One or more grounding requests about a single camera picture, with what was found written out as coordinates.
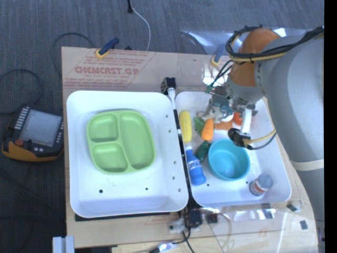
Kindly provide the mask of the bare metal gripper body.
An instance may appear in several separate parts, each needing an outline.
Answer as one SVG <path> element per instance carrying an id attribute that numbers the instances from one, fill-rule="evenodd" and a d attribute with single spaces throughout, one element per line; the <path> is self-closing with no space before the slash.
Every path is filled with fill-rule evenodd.
<path id="1" fill-rule="evenodd" d="M 251 110 L 252 115 L 257 114 L 256 103 L 242 99 L 228 85 L 209 85 L 209 94 L 211 95 L 210 105 L 220 109 L 220 112 L 223 114 L 243 114 L 246 109 Z"/>

